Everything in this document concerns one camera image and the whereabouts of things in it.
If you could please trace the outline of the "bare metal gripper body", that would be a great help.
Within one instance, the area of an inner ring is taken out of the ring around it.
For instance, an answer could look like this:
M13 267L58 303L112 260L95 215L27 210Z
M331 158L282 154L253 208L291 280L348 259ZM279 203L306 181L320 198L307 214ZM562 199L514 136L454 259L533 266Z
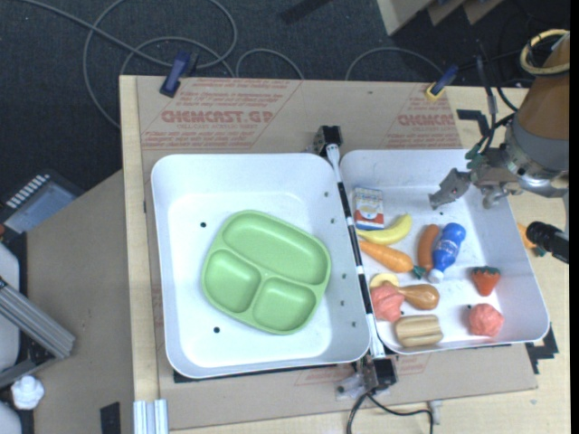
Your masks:
M468 164L470 181L487 193L534 193L546 198L563 198L568 188L555 186L562 175L559 170L544 167L514 147L490 148Z

